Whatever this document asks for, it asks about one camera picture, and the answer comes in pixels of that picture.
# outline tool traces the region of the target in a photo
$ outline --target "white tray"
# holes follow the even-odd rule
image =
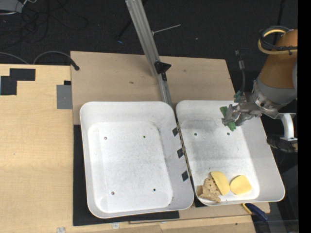
[[[172,108],[88,102],[80,110],[87,204],[111,218],[189,208],[194,199]]]
[[[251,192],[234,195],[231,191],[215,203],[198,198],[205,205],[280,201],[284,185],[276,166],[260,118],[246,121],[231,132],[222,124],[220,107],[232,101],[181,101],[176,114],[183,137],[195,190],[211,171],[223,172],[230,182],[245,175]]]

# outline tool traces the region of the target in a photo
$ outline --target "black clamp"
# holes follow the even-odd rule
[[[155,62],[155,69],[156,69],[156,72],[158,74],[161,73],[162,75],[162,80],[164,81],[167,81],[167,77],[166,77],[166,71],[171,67],[172,65],[170,64],[167,64],[167,63],[163,63],[163,62],[160,62],[160,61],[156,61]]]

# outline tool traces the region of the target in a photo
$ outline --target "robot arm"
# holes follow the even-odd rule
[[[275,32],[283,33],[283,35],[273,46],[265,41],[265,37]],[[290,30],[281,26],[273,26],[262,31],[258,40],[258,48],[269,56],[254,81],[253,91],[248,93],[241,88],[235,95],[234,102],[238,103],[237,105],[230,104],[228,107],[220,108],[224,116],[222,123],[231,131],[245,121],[260,117],[262,114],[282,120],[284,136],[268,136],[267,142],[271,147],[284,152],[298,151],[292,120],[295,113],[279,112],[282,107],[297,98],[297,38],[298,30]],[[243,61],[240,60],[239,64],[244,72]]]

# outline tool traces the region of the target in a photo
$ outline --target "black floor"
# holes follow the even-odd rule
[[[146,0],[144,8],[153,31],[181,24],[154,35],[159,55],[225,59],[235,91],[242,83],[235,50],[244,60],[245,90],[251,91],[267,58],[257,48],[259,31],[277,24],[298,27],[298,0]],[[28,2],[21,14],[0,15],[0,52],[30,64],[50,50],[143,54],[133,24],[125,28],[129,20],[125,0]],[[0,63],[21,61],[0,54]],[[67,65],[68,60],[47,54],[36,64]],[[297,101],[284,110],[297,113]],[[262,121],[267,132],[283,133],[279,122],[266,117]],[[297,165],[297,154],[273,153],[281,174]],[[282,216],[297,219],[288,211],[293,206],[283,204]]]

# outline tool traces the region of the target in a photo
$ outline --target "wooden table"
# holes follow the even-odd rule
[[[145,65],[144,56],[137,55],[83,52],[72,52],[71,55],[80,66],[79,75],[81,79],[84,75],[86,85],[87,67],[94,65],[94,62],[101,67],[109,64],[102,62],[107,58],[120,61],[120,64],[127,59],[132,61],[128,67]],[[173,61],[174,64],[174,68],[167,73],[174,104],[184,98],[191,99],[194,94],[191,88],[182,87],[185,81],[196,81],[193,84],[194,99],[232,98],[234,90],[224,60],[177,57],[162,57],[161,60],[167,63]],[[11,68],[34,68],[35,81],[17,81],[17,95],[0,96],[0,233],[56,233],[59,227],[65,227],[66,233],[255,232],[251,216],[240,205],[191,207],[180,211],[179,220],[168,220],[166,223],[121,222],[118,230],[113,230],[111,223],[73,226],[73,124],[74,120],[79,123],[76,114],[78,106],[74,106],[73,110],[57,109],[56,86],[64,84],[65,80],[70,81],[74,69],[69,66],[4,64],[0,65],[0,76],[9,76]],[[114,67],[115,74],[118,68],[120,66]],[[145,68],[140,69],[144,73],[141,76],[154,79],[148,76],[148,67]],[[135,80],[129,74],[120,77],[114,75],[112,69],[103,70],[103,73],[109,73],[112,82],[126,80],[122,83],[126,86],[146,84],[139,81],[144,79],[142,77],[135,77]],[[87,95],[74,92],[79,78],[75,76],[72,80],[73,100],[85,102]],[[158,88],[156,83],[149,85],[152,92],[159,92],[155,89]],[[257,206],[265,212],[270,211],[268,203]]]

